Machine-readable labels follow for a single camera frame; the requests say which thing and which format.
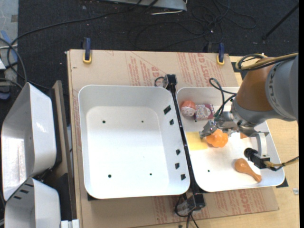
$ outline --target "cardboard sheet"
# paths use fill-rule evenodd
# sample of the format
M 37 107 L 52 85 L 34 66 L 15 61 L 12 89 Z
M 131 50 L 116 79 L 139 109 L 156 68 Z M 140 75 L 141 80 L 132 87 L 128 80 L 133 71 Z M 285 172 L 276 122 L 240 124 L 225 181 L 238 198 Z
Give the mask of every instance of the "cardboard sheet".
M 165 74 L 176 75 L 178 88 L 211 86 L 210 77 L 222 86 L 238 86 L 229 56 L 225 55 L 225 64 L 219 66 L 214 53 L 93 51 L 92 63 L 84 64 L 83 52 L 68 52 L 76 138 L 74 173 L 79 181 L 76 204 L 81 226 L 134 228 L 185 221 L 173 212 L 179 198 L 176 196 L 88 200 L 83 179 L 78 92 L 89 84 L 154 86 L 154 81 Z M 196 220 L 278 210 L 271 187 L 206 193 L 204 197 L 207 205 L 193 214 Z

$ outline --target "orange spoon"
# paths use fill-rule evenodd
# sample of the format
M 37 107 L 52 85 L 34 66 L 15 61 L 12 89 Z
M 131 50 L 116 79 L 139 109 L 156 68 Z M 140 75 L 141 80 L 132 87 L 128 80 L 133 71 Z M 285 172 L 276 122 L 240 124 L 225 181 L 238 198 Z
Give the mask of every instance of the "orange spoon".
M 257 182 L 260 182 L 262 180 L 262 176 L 256 174 L 250 168 L 248 162 L 243 158 L 237 159 L 236 162 L 234 163 L 234 167 L 235 167 L 236 171 L 252 176 Z

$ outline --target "black carpet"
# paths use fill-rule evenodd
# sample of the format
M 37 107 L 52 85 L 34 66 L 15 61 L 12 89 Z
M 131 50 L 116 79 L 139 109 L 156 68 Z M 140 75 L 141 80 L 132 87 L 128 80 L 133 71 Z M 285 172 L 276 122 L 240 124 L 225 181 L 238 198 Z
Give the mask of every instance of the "black carpet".
M 101 50 L 218 52 L 222 42 L 224 52 L 232 56 L 265 53 L 276 57 L 298 51 L 299 9 L 266 40 L 262 37 L 298 1 L 188 0 L 187 12 L 151 15 L 166 10 L 96 0 L 19 0 L 18 52 L 31 82 L 51 87 L 56 80 L 62 81 L 69 122 L 65 52 L 81 48 L 84 37 L 91 38 L 92 49 Z M 7 111 L 1 111 L 0 122 Z

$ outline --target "orange object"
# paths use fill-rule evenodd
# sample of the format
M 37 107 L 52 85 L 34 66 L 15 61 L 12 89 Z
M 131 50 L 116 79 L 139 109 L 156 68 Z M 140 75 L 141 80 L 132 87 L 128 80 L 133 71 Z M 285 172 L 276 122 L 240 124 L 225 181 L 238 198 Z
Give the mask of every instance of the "orange object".
M 234 167 L 235 167 L 236 171 L 252 176 L 257 182 L 260 182 L 262 180 L 262 176 L 256 174 L 250 168 L 248 162 L 243 158 L 237 159 L 236 162 L 234 163 Z
M 223 148 L 228 142 L 228 134 L 223 133 L 222 130 L 217 129 L 212 134 L 206 137 L 207 143 L 212 144 L 213 147 Z
M 196 111 L 195 103 L 193 101 L 184 101 L 180 111 L 184 116 L 194 116 Z

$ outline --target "plastic container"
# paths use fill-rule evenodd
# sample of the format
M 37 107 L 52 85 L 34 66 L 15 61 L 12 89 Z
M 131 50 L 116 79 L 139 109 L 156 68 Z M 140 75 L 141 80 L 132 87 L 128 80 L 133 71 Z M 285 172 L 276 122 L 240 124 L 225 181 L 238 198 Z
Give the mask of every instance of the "plastic container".
M 238 92 L 239 87 L 223 87 L 224 90 L 230 92 Z M 177 102 L 179 107 L 186 100 L 195 102 L 195 104 L 212 104 L 214 110 L 217 111 L 222 105 L 222 97 L 219 90 L 213 87 L 185 87 L 177 92 Z M 231 102 L 225 105 L 224 110 L 230 111 Z M 205 191 L 225 191 L 237 190 L 245 188 L 258 188 L 267 186 L 277 186 L 282 184 L 285 179 L 283 168 L 278 171 L 269 169 L 259 169 L 252 162 L 248 162 L 251 169 L 262 176 L 260 182 L 255 181 L 251 176 L 237 172 L 234 168 L 235 160 L 244 157 L 246 148 L 257 148 L 256 138 L 241 139 L 240 133 L 233 133 L 228 138 L 228 143 L 223 148 L 214 148 L 208 146 L 207 142 L 198 140 L 195 144 L 196 148 L 191 148 L 191 142 L 187 136 L 189 133 L 195 133 L 203 130 L 208 120 L 195 121 L 194 118 L 184 117 L 181 115 L 181 123 L 186 135 L 189 146 L 191 164 L 194 177 L 197 184 Z M 255 127 L 257 131 L 268 132 L 267 123 L 262 123 Z M 281 163 L 275 144 L 269 133 L 266 136 L 267 154 L 271 156 L 273 163 Z
M 57 191 L 33 178 L 28 178 L 5 206 L 5 228 L 59 228 L 60 222 Z
M 85 188 L 96 199 L 179 195 L 190 185 L 171 93 L 87 85 L 78 95 Z
M 53 167 L 56 152 L 51 99 L 26 83 L 2 124 L 4 199 L 8 200 L 27 178 Z

